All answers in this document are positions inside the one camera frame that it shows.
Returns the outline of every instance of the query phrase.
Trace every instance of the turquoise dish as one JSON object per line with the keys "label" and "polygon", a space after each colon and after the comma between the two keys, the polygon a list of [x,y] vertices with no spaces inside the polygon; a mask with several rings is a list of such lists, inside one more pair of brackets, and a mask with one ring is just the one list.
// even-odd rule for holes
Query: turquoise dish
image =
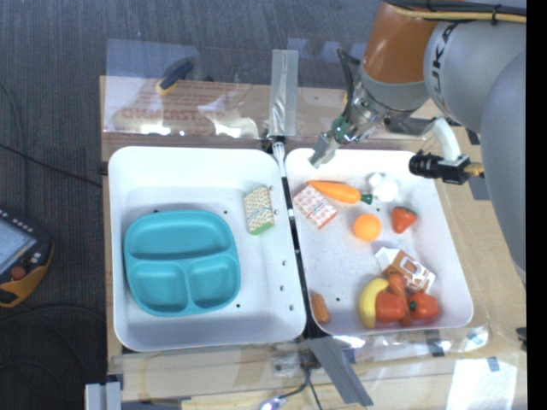
{"label": "turquoise dish", "polygon": [[123,253],[133,299],[155,316],[218,310],[239,292],[241,274],[232,231],[209,211],[142,216],[127,229]]}

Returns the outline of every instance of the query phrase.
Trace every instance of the screen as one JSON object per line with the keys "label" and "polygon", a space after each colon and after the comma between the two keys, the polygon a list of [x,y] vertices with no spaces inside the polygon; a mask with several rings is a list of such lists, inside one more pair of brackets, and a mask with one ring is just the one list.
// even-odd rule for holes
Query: screen
{"label": "screen", "polygon": [[0,220],[0,273],[4,272],[35,243],[36,238],[15,228],[9,222]]}

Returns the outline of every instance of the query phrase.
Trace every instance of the toy carrot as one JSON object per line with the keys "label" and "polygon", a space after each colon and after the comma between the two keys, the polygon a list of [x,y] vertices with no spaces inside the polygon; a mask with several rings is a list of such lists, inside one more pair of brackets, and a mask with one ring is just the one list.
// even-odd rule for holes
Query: toy carrot
{"label": "toy carrot", "polygon": [[376,296],[376,319],[389,324],[404,317],[406,304],[389,291],[381,291]]}
{"label": "toy carrot", "polygon": [[397,234],[404,232],[410,225],[416,222],[418,215],[410,208],[397,206],[391,211],[391,223],[393,231]]}
{"label": "toy carrot", "polygon": [[401,298],[404,304],[404,316],[401,318],[401,325],[408,326],[412,323],[412,316],[410,315],[410,308],[407,303],[407,293],[405,290],[404,276],[401,273],[391,272],[387,280],[390,284],[391,292]]}
{"label": "toy carrot", "polygon": [[308,185],[335,201],[343,203],[358,203],[359,201],[370,203],[372,201],[370,195],[362,195],[356,187],[351,185],[329,181],[308,181]]}
{"label": "toy carrot", "polygon": [[417,291],[409,298],[412,319],[431,319],[439,314],[437,298]]}

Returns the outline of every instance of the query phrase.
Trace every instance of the yellow banana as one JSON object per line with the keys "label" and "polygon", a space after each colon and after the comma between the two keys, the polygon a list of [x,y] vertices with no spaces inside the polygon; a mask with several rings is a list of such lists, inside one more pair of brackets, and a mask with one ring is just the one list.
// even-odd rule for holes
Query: yellow banana
{"label": "yellow banana", "polygon": [[359,315],[362,323],[367,328],[374,328],[376,325],[376,296],[387,289],[389,282],[385,278],[375,278],[368,283],[359,298]]}

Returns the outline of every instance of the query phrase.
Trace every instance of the yellow cable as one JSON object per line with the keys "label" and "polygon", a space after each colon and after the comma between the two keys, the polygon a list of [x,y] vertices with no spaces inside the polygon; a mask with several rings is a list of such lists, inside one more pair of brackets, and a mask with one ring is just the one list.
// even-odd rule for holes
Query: yellow cable
{"label": "yellow cable", "polygon": [[[430,20],[492,20],[492,14],[481,12],[427,12],[427,11],[414,11],[399,8],[398,6],[390,4],[391,8],[400,15],[404,15],[412,18],[427,18]],[[514,23],[526,24],[526,17],[524,15],[512,15],[512,14],[496,14],[494,17],[496,21],[511,21]]]}

